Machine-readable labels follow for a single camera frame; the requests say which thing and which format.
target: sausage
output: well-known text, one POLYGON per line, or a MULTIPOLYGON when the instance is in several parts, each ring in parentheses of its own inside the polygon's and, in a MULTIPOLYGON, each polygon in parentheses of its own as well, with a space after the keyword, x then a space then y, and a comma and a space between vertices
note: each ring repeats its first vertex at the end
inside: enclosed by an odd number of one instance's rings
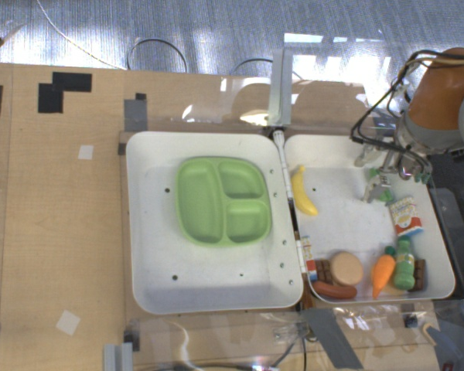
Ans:
POLYGON ((357 289, 354 286, 334 286, 333 284, 328 284, 324 281, 314 282, 312 284, 312 288, 318 294, 341 300, 348 300, 356 297, 357 295, 357 289))

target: green plate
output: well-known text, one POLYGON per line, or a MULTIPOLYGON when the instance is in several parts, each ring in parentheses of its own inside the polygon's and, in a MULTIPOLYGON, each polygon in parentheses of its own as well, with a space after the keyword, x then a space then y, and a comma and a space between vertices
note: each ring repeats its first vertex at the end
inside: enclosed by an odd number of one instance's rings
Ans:
POLYGON ((270 199, 259 169, 235 158, 192 158, 177 172, 180 229, 194 243, 258 242, 271 229, 270 199))

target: orange carrot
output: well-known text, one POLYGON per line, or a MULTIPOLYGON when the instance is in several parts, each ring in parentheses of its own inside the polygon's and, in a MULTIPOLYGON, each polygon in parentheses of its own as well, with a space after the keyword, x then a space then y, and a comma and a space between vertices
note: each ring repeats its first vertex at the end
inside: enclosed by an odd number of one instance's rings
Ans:
POLYGON ((385 247, 385 254, 381 256, 374 266, 373 271, 373 299, 377 299, 380 292, 387 285, 395 269, 395 249, 392 246, 385 247))

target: wooden table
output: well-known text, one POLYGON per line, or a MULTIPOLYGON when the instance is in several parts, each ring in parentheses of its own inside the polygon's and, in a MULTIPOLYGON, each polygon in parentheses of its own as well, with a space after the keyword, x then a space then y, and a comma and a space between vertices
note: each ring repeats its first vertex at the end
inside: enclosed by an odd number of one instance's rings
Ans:
MULTIPOLYGON (((271 333, 277 316, 142 315, 131 305, 122 243, 118 143, 124 100, 147 95, 151 130, 259 133, 260 127, 240 117, 267 109, 267 83, 0 64, 0 85, 0 371, 101 369, 103 345, 120 344, 134 315, 144 317, 147 339, 142 333, 142 345, 148 346, 135 354, 138 364, 183 359, 183 348, 196 360, 276 357, 283 351, 271 333), (53 72, 91 73, 92 90, 65 92, 62 114, 39 114, 38 86, 51 83, 53 72), (191 115, 183 117, 190 105, 191 115), (93 146, 92 159, 78 158, 82 145, 93 146), (56 327, 66 310, 80 318, 73 335, 56 327), (186 332, 188 347, 183 346, 186 332), (224 341, 213 338, 218 336, 224 341)), ((299 96, 292 127, 299 132, 346 134, 365 110, 363 89, 352 84, 301 81, 293 85, 293 93, 299 96)), ((432 318, 430 303, 417 306, 432 318)), ((361 331, 348 329, 365 366, 393 369, 389 359, 399 358, 404 368, 406 362, 412 368, 420 358, 421 369, 435 369, 433 348, 404 329, 401 320, 393 322, 387 328, 395 339, 388 342, 372 344, 361 331), (416 356, 402 356, 409 350, 416 356)), ((309 344, 309 351, 310 362, 329 368, 319 344, 309 344)), ((285 369, 298 369, 301 358, 287 358, 285 369)))

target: toy banana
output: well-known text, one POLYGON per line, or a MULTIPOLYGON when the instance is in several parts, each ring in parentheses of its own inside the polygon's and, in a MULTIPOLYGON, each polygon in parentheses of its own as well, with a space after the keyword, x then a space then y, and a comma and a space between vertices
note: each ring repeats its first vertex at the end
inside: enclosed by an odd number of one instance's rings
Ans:
POLYGON ((303 173, 306 170, 304 165, 299 166, 299 170, 292 176, 292 191, 294 192, 294 203, 301 212, 309 216, 316 216, 318 210, 306 195, 304 190, 303 173))

